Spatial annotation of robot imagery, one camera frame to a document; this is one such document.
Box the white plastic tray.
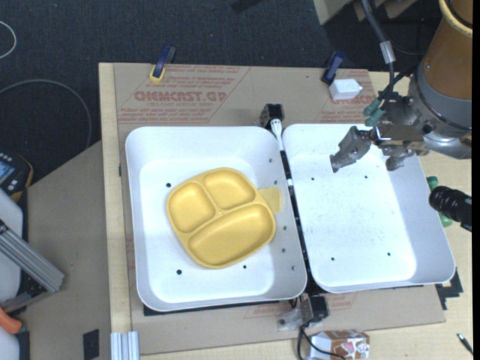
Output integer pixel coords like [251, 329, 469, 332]
[124, 125, 309, 312]
[280, 122, 457, 294]

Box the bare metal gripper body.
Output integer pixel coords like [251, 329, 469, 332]
[373, 96, 429, 158]

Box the brown and white carton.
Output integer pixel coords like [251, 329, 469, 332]
[310, 329, 371, 360]

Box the yellow divided plate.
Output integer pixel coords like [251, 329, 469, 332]
[165, 166, 278, 271]

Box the black block with thin wires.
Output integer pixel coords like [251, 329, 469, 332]
[257, 103, 285, 128]
[276, 293, 331, 332]

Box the thin black and white rod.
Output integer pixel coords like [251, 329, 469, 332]
[270, 119, 313, 296]

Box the small white box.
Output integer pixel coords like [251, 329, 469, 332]
[328, 78, 365, 101]

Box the brown cardboard board red print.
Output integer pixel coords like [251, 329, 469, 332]
[112, 63, 447, 356]

